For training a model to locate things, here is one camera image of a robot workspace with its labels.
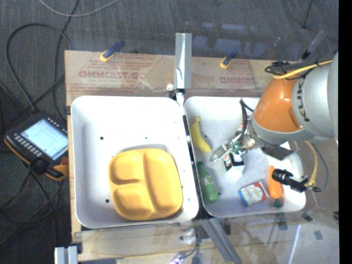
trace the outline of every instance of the yellow divided tray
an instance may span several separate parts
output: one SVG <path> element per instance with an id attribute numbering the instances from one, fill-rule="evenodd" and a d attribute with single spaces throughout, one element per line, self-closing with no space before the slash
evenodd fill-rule
<path id="1" fill-rule="evenodd" d="M 179 173 L 171 155 L 157 148 L 115 155 L 109 164 L 109 183 L 117 213 L 131 221 L 160 219 L 182 206 Z"/>

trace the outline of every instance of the dark floor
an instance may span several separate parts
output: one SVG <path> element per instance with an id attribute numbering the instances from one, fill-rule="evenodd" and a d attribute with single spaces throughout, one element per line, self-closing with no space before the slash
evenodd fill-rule
<path id="1" fill-rule="evenodd" d="M 101 52 L 123 39 L 122 52 L 173 55 L 175 33 L 189 32 L 193 56 L 223 57 L 237 45 L 238 58 L 297 61 L 322 30 L 326 37 L 309 58 L 326 56 L 339 47 L 339 0 L 313 0 L 305 27 L 310 0 L 121 0 L 89 15 L 84 14 L 114 0 L 43 0 L 58 12 L 84 15 L 71 18 L 38 0 L 0 1 L 1 136 L 26 118 L 21 108 L 27 114 L 43 111 L 65 117 L 64 81 L 59 79 L 64 74 L 63 50 L 68 48 Z M 28 107 L 19 86 L 34 102 L 34 109 Z M 1 204 L 15 193 L 26 167 L 3 143 L 0 147 Z M 56 182 L 34 174 L 0 213 L 24 221 L 46 203 L 34 178 L 49 197 L 57 191 Z M 58 196 L 58 205 L 41 221 L 0 221 L 0 263 L 52 263 L 54 247 L 70 244 L 68 181 Z"/>

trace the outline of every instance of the banana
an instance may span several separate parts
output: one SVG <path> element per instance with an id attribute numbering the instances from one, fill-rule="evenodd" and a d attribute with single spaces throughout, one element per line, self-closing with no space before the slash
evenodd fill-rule
<path id="1" fill-rule="evenodd" d="M 211 151 L 210 146 L 204 140 L 204 138 L 200 133 L 199 121 L 200 121 L 200 117 L 197 117 L 196 121 L 193 122 L 190 128 L 192 143 L 201 152 L 210 152 Z"/>

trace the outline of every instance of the green bottle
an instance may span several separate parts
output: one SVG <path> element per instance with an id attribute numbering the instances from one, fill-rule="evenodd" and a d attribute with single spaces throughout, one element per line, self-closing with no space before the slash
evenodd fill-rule
<path id="1" fill-rule="evenodd" d="M 196 166 L 204 203 L 210 204 L 217 201 L 219 199 L 218 191 L 215 188 L 213 179 L 205 171 L 203 161 L 197 162 Z"/>

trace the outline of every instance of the toy carrot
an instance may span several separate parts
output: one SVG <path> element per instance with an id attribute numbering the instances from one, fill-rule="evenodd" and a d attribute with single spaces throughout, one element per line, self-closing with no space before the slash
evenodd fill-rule
<path id="1" fill-rule="evenodd" d="M 274 207 L 281 207 L 280 197 L 282 196 L 282 187 L 281 184 L 275 181 L 272 177 L 273 171 L 275 170 L 274 166 L 270 165 L 269 167 L 269 195 L 275 199 Z"/>

